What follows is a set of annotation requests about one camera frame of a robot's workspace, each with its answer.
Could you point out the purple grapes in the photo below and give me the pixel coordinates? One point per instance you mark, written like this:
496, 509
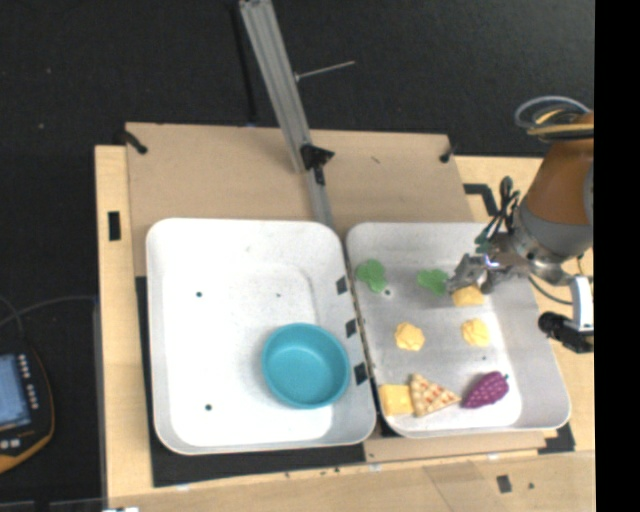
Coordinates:
486, 391

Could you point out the brown cardboard board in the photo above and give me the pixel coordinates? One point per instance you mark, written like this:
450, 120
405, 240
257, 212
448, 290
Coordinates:
225, 175

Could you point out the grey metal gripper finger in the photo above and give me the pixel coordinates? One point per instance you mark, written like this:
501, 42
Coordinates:
462, 272
490, 282

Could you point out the white plastic tray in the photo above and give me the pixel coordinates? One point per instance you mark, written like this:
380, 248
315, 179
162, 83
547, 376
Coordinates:
225, 325
445, 360

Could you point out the black cylinder on white bracket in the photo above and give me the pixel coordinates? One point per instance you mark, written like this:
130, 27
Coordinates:
580, 310

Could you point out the pizza slice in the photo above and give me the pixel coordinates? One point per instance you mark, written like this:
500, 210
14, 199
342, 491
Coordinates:
429, 395

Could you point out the teal bowl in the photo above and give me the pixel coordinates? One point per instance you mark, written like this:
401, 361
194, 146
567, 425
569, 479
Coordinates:
305, 365

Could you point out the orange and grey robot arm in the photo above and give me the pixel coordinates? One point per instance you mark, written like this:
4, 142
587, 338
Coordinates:
560, 195

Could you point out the green broccoli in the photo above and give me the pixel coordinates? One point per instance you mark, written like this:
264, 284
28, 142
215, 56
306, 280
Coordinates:
371, 274
433, 281

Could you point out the yellow biscuit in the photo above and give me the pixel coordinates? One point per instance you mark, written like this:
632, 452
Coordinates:
409, 337
469, 297
475, 333

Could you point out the yellow cheese block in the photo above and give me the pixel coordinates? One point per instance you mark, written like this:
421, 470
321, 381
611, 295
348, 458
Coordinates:
395, 400

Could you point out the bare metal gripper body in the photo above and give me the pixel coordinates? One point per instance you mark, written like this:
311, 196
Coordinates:
520, 261

